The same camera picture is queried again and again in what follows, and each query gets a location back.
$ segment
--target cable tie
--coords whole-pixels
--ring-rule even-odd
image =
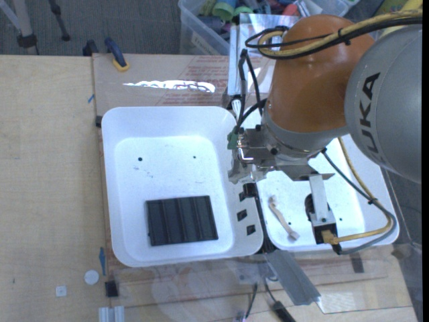
[[[338,38],[340,39],[340,40],[344,40],[343,38],[344,38],[344,36],[341,34],[341,30],[342,30],[343,28],[341,28],[341,29],[338,29]],[[347,45],[347,46],[349,46],[349,45],[351,45],[351,42],[350,42],[350,40],[344,40],[344,44],[345,45]]]

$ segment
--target tripod leg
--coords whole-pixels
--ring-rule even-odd
[[[68,34],[66,27],[64,26],[64,22],[62,21],[60,6],[58,6],[56,4],[55,0],[48,0],[48,1],[50,4],[50,7],[51,7],[51,11],[55,15],[56,21],[58,22],[58,25],[60,26],[60,29],[62,32],[61,39],[67,42],[70,40],[70,35]]]
[[[12,0],[12,2],[15,7],[16,16],[19,22],[19,30],[21,33],[18,36],[18,44],[25,48],[29,55],[38,55],[38,49],[36,47],[37,38],[33,34],[25,0]]]

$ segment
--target white plastic bin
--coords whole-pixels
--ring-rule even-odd
[[[179,0],[182,29],[180,53],[195,55],[228,55],[229,43],[205,26],[198,18],[206,0]],[[320,7],[320,13],[343,16],[349,10],[345,0],[309,0]]]

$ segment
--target wooden table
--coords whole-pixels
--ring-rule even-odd
[[[118,305],[105,295],[109,277],[99,258],[106,236],[94,93],[91,58],[0,56],[0,321],[98,321],[100,307]],[[322,291],[333,295],[365,286],[361,292],[372,297],[363,299],[372,301],[379,299],[373,288],[394,278],[396,304],[323,314],[313,303],[290,307],[290,313],[297,322],[416,321],[399,266],[386,256],[392,263],[389,278]],[[94,285],[84,281],[91,269],[101,276]],[[66,296],[57,297],[62,286]],[[208,306],[222,309],[231,299],[130,306],[126,322],[180,316],[208,321],[202,319]],[[258,308],[264,302],[259,294],[258,313],[248,321],[276,321],[272,312]]]

